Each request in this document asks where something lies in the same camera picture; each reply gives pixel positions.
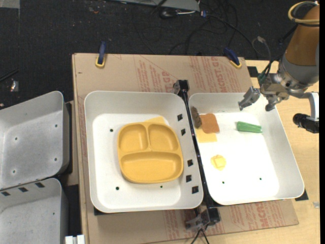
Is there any green toy vegetable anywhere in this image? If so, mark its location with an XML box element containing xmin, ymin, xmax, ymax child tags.
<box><xmin>236</xmin><ymin>121</ymin><xmax>263</xmax><ymax>134</ymax></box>

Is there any white plastic tray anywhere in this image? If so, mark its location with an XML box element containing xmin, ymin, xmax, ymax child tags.
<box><xmin>0</xmin><ymin>177</ymin><xmax>70</xmax><ymax>244</ymax></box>
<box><xmin>84</xmin><ymin>90</ymin><xmax>205</xmax><ymax>214</ymax></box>
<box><xmin>0</xmin><ymin>90</ymin><xmax>71</xmax><ymax>191</ymax></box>
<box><xmin>188</xmin><ymin>92</ymin><xmax>305</xmax><ymax>206</ymax></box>

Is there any thin black rod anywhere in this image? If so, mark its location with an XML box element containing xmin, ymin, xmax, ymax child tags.
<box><xmin>180</xmin><ymin>90</ymin><xmax>213</xmax><ymax>213</ymax></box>

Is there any brown toy meat patty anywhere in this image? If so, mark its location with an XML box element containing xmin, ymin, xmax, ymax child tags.
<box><xmin>190</xmin><ymin>106</ymin><xmax>203</xmax><ymax>130</ymax></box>

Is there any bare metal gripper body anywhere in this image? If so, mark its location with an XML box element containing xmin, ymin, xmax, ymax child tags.
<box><xmin>259</xmin><ymin>73</ymin><xmax>306</xmax><ymax>101</ymax></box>

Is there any yellow divided plate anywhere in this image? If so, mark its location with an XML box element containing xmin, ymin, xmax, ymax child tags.
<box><xmin>116</xmin><ymin>122</ymin><xmax>185</xmax><ymax>185</ymax></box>

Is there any black block with thin wires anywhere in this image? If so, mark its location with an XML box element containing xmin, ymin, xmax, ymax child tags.
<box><xmin>184</xmin><ymin>207</ymin><xmax>221</xmax><ymax>231</ymax></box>
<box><xmin>173</xmin><ymin>79</ymin><xmax>190</xmax><ymax>96</ymax></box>

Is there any orange-brown toy bread slice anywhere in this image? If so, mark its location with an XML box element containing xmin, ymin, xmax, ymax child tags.
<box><xmin>199</xmin><ymin>113</ymin><xmax>220</xmax><ymax>135</ymax></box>

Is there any brown cardboard board, red print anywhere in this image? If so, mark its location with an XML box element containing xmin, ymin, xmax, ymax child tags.
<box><xmin>72</xmin><ymin>52</ymin><xmax>300</xmax><ymax>244</ymax></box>

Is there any black cylinder on white bracket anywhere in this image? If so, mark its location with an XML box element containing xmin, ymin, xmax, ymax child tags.
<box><xmin>292</xmin><ymin>91</ymin><xmax>320</xmax><ymax>134</ymax></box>

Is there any yellow cheese slice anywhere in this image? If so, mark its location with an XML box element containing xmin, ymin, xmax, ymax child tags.
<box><xmin>195</xmin><ymin>128</ymin><xmax>218</xmax><ymax>144</ymax></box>

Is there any yellow toy butter piece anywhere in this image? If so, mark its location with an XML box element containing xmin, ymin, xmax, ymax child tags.
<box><xmin>210</xmin><ymin>154</ymin><xmax>227</xmax><ymax>172</ymax></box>

